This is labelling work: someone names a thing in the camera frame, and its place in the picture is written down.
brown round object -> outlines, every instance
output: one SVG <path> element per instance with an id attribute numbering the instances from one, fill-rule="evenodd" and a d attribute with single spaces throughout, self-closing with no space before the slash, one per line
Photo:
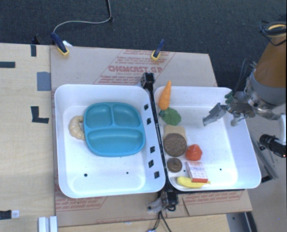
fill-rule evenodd
<path id="1" fill-rule="evenodd" d="M 187 142 L 178 133 L 169 133 L 164 139 L 164 150 L 172 157 L 179 157 L 185 153 Z"/>
<path id="2" fill-rule="evenodd" d="M 182 169 L 182 162 L 178 158 L 170 158 L 167 161 L 167 168 L 173 173 L 179 172 Z"/>

toy tomato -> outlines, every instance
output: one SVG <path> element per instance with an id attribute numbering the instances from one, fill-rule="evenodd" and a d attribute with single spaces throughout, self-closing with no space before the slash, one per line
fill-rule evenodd
<path id="1" fill-rule="evenodd" d="M 190 145 L 186 150 L 188 160 L 200 160 L 202 155 L 201 148 L 198 145 Z"/>

dark floor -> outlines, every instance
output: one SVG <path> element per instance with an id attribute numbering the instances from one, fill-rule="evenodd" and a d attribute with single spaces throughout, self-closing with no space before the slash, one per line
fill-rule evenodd
<path id="1" fill-rule="evenodd" d="M 113 21 L 66 24 L 56 33 L 75 46 L 208 53 L 219 86 L 234 88 L 245 58 L 267 45 L 259 21 L 286 21 L 287 0 L 110 0 Z M 105 0 L 0 0 L 0 42 L 50 44 L 68 20 L 103 21 Z"/>

orange carrot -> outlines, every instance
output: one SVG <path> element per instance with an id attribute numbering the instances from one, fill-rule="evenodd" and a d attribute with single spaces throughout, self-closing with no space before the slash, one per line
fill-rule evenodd
<path id="1" fill-rule="evenodd" d="M 161 110 L 166 110 L 169 107 L 171 97 L 172 82 L 168 81 L 158 101 L 158 106 Z"/>

wooden table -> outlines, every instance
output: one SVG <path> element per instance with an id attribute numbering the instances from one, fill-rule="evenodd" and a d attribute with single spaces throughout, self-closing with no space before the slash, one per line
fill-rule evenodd
<path id="1" fill-rule="evenodd" d="M 15 68 L 0 68 L 0 210 L 19 210 L 20 218 L 0 220 L 0 231 L 34 232 L 37 219 L 55 215 L 54 166 L 51 124 L 51 91 L 37 90 L 37 73 L 50 72 L 50 48 L 0 43 L 0 62 L 15 62 Z M 32 123 L 31 107 L 49 123 Z M 229 232 L 226 215 L 171 218 L 171 230 Z M 155 221 L 98 224 L 59 228 L 68 231 L 139 231 Z M 161 222 L 158 232 L 167 231 Z"/>

